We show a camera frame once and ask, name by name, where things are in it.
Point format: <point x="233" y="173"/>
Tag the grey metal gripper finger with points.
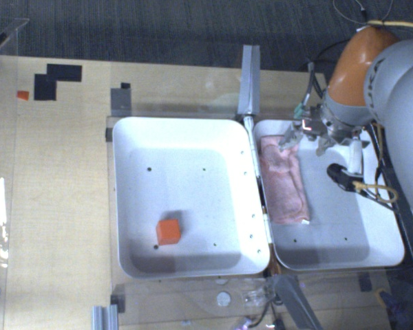
<point x="323" y="146"/>
<point x="289" y="139"/>

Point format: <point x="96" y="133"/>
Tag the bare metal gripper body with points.
<point x="313" y="126"/>

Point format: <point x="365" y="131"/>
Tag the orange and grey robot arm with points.
<point x="395" y="91"/>

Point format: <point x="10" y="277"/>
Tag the pink folded cloth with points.
<point x="284" y="184"/>

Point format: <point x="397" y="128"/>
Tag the white plastic tray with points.
<point x="334" y="225"/>
<point x="192" y="198"/>

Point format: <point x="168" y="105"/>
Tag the orange cube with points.
<point x="168" y="231"/>

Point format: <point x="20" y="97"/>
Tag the black cylinder on white bracket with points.
<point x="340" y="175"/>

